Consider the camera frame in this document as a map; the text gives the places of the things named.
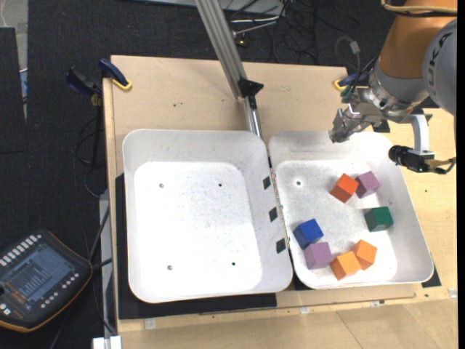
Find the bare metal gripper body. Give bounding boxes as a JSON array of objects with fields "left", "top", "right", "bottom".
[{"left": 347, "top": 87, "right": 434, "bottom": 131}]

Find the orange cube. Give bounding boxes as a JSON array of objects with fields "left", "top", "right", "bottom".
[
  {"left": 351, "top": 239, "right": 379, "bottom": 270},
  {"left": 329, "top": 250, "right": 363, "bottom": 281},
  {"left": 329, "top": 173, "right": 360, "bottom": 204}
]

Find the purple cube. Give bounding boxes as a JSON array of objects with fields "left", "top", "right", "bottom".
[
  {"left": 303, "top": 241, "right": 334, "bottom": 270},
  {"left": 355, "top": 170, "right": 381, "bottom": 199}
]

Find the white plastic tray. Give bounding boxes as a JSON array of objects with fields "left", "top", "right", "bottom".
[
  {"left": 122, "top": 128, "right": 294, "bottom": 304},
  {"left": 267, "top": 130, "right": 435, "bottom": 290}
]

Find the green cube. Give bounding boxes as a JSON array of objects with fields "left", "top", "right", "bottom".
[{"left": 363, "top": 206, "right": 395, "bottom": 233}]

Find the blue cube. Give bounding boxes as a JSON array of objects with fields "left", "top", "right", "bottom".
[{"left": 292, "top": 218, "right": 325, "bottom": 250}]

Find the pale wood board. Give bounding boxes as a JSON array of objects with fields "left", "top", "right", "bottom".
[{"left": 102, "top": 55, "right": 458, "bottom": 334}]

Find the black cylinder on white bracket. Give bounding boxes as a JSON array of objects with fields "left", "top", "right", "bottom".
[{"left": 387, "top": 113, "right": 437, "bottom": 174}]

